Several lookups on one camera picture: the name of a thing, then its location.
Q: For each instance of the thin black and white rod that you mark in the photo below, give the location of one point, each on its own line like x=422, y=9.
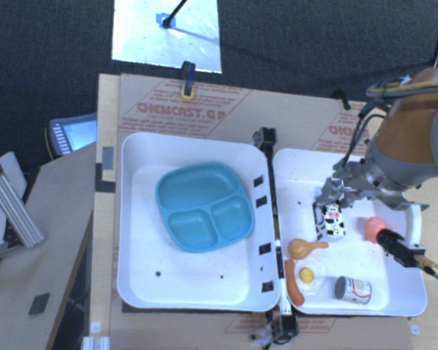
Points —
x=273, y=197

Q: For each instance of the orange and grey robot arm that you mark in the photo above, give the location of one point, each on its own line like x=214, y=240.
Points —
x=409, y=124

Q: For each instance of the small white labelled can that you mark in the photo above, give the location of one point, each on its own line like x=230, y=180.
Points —
x=355, y=290

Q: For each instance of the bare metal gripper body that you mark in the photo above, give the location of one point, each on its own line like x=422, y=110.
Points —
x=364, y=182

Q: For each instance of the brown cardboard board red print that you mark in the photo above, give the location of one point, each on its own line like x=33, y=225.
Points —
x=223, y=111

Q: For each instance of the cow print milk carton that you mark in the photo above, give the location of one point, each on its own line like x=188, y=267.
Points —
x=331, y=223

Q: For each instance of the blue divided plate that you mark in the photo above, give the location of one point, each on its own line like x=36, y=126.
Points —
x=202, y=203

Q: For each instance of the white toy fried egg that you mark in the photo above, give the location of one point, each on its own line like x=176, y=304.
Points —
x=306, y=274

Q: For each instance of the pink toy peach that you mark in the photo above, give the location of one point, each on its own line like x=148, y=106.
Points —
x=372, y=227

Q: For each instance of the orange toy chicken drumstick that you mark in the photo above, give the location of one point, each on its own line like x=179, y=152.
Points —
x=299, y=248

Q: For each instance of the orange toy sausage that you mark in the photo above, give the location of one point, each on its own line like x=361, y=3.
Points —
x=293, y=282

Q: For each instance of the white plastic tray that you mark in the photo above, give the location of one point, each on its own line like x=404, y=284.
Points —
x=189, y=277
x=369, y=267

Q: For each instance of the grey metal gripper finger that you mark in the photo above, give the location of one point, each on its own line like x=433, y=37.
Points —
x=346, y=199
x=323, y=198

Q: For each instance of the black cylinder on white bracket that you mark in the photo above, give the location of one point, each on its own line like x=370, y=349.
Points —
x=397, y=246

